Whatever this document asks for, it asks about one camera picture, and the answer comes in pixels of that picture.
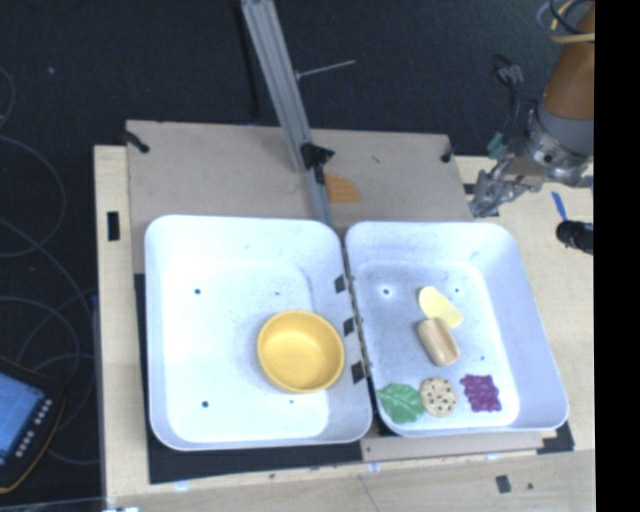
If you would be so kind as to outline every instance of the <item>electronic device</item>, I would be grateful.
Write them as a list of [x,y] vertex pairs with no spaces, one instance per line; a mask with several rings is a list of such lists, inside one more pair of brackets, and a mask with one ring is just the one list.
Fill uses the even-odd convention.
[[0,494],[15,489],[40,460],[64,404],[62,383],[0,357]]

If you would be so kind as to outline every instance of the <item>green leaf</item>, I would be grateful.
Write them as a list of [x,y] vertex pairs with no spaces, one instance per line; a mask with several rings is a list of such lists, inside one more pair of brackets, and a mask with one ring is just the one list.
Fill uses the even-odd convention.
[[377,394],[394,423],[416,421],[424,414],[420,394],[408,384],[389,384],[384,389],[379,389]]

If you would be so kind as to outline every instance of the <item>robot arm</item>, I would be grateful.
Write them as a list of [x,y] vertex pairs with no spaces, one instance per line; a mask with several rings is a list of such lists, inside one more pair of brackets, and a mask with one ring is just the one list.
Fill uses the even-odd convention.
[[565,36],[568,44],[530,112],[526,133],[508,141],[491,172],[478,175],[469,204],[475,217],[495,215],[498,205],[538,192],[545,181],[591,186],[583,173],[593,161],[595,2],[577,29]]

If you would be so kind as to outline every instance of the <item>blue screen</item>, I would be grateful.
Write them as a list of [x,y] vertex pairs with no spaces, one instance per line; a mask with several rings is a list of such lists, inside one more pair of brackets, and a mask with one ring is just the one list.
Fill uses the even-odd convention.
[[42,398],[39,389],[0,373],[0,456],[11,450]]

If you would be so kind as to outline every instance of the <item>black clamp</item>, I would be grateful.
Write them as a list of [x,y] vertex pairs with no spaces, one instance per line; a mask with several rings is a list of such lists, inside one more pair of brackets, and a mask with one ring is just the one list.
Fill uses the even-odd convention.
[[326,164],[329,159],[336,154],[336,152],[315,146],[310,142],[305,142],[300,146],[300,153],[302,153],[302,160],[304,161],[305,168],[307,170],[313,169],[316,182],[324,185],[324,171],[322,166]]

